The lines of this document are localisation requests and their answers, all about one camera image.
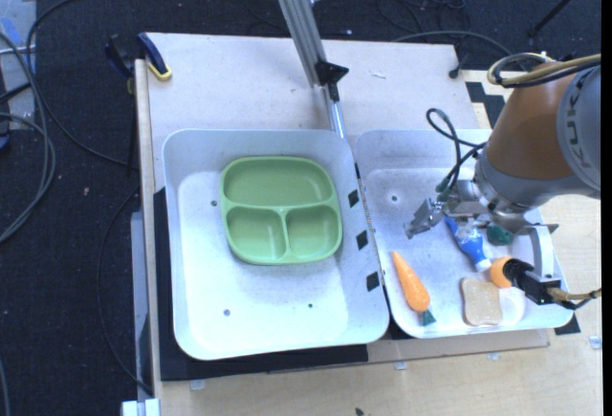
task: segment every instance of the black fabric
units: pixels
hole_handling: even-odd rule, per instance
[[[165,207],[165,191],[153,197],[155,207],[155,254],[157,261],[160,369],[163,381],[209,379],[238,374],[297,370],[315,366],[366,362],[364,344],[294,350],[271,354],[235,357],[219,361],[200,361],[188,356],[174,337],[170,243]]]
[[[38,14],[62,1],[36,0]],[[324,38],[390,41],[421,31],[471,30],[512,53],[546,51],[563,58],[600,52],[601,0],[570,0],[530,43],[530,28],[559,2],[326,0],[316,3],[314,12]],[[140,32],[287,34],[276,0],[73,0],[52,10],[35,40],[41,91],[74,137],[119,161],[127,161],[130,152],[134,99],[105,60],[104,45],[117,34],[136,56]],[[452,43],[459,60],[472,69],[488,69],[505,55],[477,36],[411,41]],[[334,62],[351,69],[351,61]],[[104,233],[138,184],[138,173],[82,150],[52,120],[50,132],[58,159],[54,184],[25,227],[0,245],[0,352],[11,407],[14,414],[28,416],[116,414],[137,390],[101,331],[97,264]],[[0,227],[33,197],[41,144],[32,132],[12,132],[10,145],[0,153]],[[100,270],[109,337],[132,371],[129,218],[137,206],[137,200],[128,202],[111,229]]]

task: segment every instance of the green plate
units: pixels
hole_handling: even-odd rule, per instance
[[[338,195],[327,171],[297,157],[230,163],[221,175],[221,211],[229,247],[258,265],[331,256],[342,239]]]

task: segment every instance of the black bracket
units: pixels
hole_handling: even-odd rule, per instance
[[[332,64],[331,62],[320,61],[315,65],[315,70],[317,71],[318,82],[321,86],[327,85],[329,98],[332,101],[340,101],[338,81],[348,73],[348,68]]]

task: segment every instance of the bread slice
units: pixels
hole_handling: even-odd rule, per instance
[[[502,320],[499,288],[492,282],[476,278],[461,279],[464,317],[472,326],[496,326]]]

